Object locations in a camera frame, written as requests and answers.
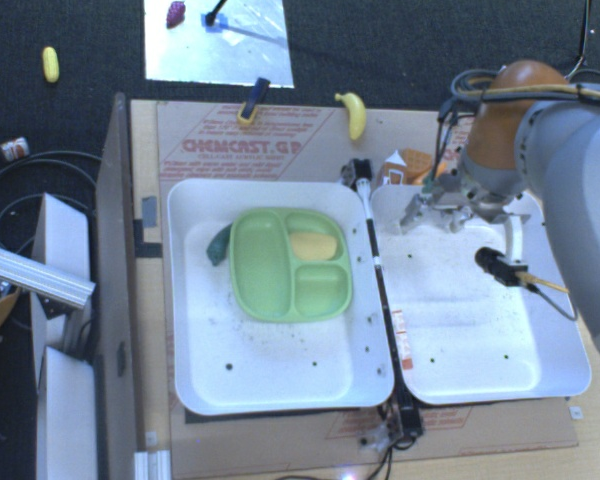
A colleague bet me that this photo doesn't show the black cylinder on white bracket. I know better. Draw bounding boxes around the black cylinder on white bracket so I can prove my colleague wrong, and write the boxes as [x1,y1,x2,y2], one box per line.
[473,214,532,289]

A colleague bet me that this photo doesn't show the orange biscuit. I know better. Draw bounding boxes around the orange biscuit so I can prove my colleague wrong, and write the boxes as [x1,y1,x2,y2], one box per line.
[398,147,437,180]

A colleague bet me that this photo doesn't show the yellow banana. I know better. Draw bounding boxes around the yellow banana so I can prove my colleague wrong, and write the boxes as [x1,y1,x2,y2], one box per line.
[334,91,368,142]

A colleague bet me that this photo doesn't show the green divided plate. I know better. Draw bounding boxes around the green divided plate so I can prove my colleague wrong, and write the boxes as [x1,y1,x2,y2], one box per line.
[228,207,354,325]

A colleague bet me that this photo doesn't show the black block with thin wires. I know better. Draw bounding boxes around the black block with thin wires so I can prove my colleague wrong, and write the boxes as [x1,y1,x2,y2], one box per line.
[340,157,375,188]
[377,401,425,447]

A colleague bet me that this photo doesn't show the orange and white carton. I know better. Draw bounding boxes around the orange and white carton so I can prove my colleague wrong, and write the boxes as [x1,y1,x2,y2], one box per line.
[376,149,407,188]

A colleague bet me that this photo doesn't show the yellow oval toy food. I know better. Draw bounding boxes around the yellow oval toy food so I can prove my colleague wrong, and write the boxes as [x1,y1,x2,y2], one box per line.
[41,45,61,84]

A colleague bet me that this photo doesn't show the purple grapes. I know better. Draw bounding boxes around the purple grapes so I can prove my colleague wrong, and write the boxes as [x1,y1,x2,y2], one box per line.
[165,0,188,31]

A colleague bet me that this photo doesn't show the dark green toy vegetable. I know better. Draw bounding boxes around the dark green toy vegetable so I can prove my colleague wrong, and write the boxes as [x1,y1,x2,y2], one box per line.
[205,223,234,268]

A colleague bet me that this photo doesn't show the yellow oval toy bread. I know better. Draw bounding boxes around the yellow oval toy bread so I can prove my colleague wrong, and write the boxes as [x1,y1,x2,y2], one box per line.
[288,231,339,262]

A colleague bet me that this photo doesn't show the white plastic tray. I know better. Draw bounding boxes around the white plastic tray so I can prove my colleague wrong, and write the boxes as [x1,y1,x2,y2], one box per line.
[369,182,594,407]
[166,177,397,417]

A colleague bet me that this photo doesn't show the thin black and white rod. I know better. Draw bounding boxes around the thin black and white rod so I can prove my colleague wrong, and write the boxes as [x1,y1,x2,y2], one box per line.
[358,179,414,415]

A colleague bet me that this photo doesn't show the small red and white can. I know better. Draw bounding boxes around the small red and white can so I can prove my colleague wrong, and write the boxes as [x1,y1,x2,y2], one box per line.
[0,136,31,163]

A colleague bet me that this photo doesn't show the brown cardboard board red print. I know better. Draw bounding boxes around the brown cardboard board red print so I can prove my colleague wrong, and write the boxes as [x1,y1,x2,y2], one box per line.
[129,98,580,480]

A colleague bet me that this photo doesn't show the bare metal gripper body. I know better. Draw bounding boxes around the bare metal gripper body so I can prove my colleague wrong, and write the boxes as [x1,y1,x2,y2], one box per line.
[420,171,521,225]

